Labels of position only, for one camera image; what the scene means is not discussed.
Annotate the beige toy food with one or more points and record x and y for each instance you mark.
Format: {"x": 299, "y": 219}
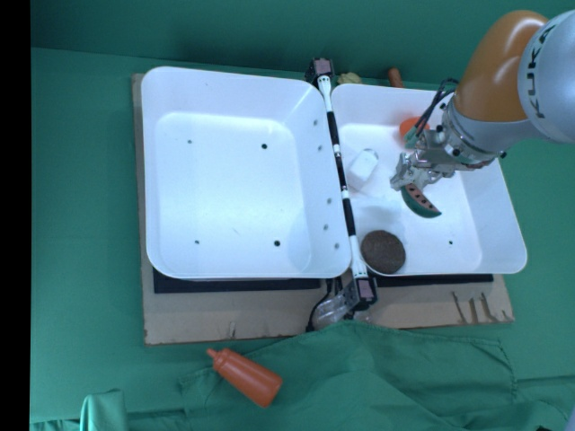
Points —
{"x": 349, "y": 78}

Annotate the orange toy carrot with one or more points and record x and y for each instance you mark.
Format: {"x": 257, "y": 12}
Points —
{"x": 409, "y": 126}

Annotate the small white bottle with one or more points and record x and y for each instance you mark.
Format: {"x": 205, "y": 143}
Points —
{"x": 361, "y": 166}

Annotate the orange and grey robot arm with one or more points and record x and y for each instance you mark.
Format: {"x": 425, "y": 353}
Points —
{"x": 494, "y": 79}

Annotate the black and white thin rod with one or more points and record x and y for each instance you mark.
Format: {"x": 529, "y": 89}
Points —
{"x": 342, "y": 182}

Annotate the pale green cloth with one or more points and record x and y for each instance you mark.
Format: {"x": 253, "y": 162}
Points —
{"x": 101, "y": 413}

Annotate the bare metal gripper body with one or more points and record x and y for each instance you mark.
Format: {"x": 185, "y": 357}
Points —
{"x": 436, "y": 153}

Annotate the brown round biscuit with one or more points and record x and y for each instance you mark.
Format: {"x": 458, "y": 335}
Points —
{"x": 383, "y": 252}

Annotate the orange sauce bottle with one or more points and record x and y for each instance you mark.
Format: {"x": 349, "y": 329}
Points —
{"x": 247, "y": 377}

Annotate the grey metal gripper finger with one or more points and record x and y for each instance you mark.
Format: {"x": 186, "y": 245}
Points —
{"x": 424, "y": 181}
{"x": 403, "y": 173}

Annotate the toy watermelon slice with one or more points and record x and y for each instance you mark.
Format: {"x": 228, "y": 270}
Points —
{"x": 420, "y": 204}

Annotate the brown cardboard board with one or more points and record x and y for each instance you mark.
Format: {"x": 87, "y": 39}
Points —
{"x": 224, "y": 312}

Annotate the white plastic tray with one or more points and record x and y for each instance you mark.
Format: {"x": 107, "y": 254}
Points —
{"x": 471, "y": 222}
{"x": 224, "y": 173}

